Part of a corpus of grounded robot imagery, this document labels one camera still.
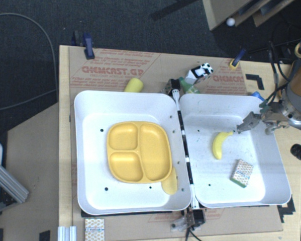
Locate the white orange patterned carton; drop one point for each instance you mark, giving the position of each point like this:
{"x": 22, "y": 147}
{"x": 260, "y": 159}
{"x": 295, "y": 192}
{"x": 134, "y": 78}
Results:
{"x": 94, "y": 231}
{"x": 242, "y": 172}

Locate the black and white cow carton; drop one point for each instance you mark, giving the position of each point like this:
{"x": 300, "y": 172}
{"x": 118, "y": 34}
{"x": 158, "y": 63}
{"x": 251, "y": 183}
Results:
{"x": 199, "y": 72}

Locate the black cylinder on white bracket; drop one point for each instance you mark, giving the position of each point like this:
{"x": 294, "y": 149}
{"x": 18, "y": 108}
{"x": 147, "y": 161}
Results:
{"x": 298, "y": 151}

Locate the thin black and white rod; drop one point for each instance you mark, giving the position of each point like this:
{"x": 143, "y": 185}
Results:
{"x": 185, "y": 147}

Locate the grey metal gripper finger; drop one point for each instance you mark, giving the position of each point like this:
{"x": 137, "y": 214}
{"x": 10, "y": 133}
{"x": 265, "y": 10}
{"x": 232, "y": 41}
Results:
{"x": 272, "y": 128}
{"x": 249, "y": 122}

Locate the yellow divided plate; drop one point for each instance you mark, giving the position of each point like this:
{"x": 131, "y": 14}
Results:
{"x": 151, "y": 147}

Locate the pale yellow rounded toy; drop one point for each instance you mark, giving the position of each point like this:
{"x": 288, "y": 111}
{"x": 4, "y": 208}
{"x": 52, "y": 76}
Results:
{"x": 134, "y": 85}

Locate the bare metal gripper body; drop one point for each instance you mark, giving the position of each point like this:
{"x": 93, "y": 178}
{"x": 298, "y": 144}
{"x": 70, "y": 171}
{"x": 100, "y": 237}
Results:
{"x": 275, "y": 114}

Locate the blue rounded object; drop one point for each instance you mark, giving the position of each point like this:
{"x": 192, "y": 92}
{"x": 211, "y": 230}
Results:
{"x": 258, "y": 95}

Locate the green plastic bottle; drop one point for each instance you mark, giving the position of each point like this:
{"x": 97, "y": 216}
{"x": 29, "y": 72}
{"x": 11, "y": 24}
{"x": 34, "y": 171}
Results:
{"x": 190, "y": 87}

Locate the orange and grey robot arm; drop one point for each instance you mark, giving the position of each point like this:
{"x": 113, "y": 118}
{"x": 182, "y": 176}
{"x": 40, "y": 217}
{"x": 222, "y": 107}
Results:
{"x": 300, "y": 80}

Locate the brown cardboard board red print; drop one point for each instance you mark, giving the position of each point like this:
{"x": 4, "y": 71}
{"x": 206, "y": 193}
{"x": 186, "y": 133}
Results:
{"x": 148, "y": 69}

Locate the white plastic tray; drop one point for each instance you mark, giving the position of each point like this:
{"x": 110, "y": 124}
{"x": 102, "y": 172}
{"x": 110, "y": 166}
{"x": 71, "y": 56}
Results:
{"x": 96, "y": 150}
{"x": 259, "y": 153}

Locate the yellow banana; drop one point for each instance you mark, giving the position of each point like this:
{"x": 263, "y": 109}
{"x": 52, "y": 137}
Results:
{"x": 217, "y": 145}

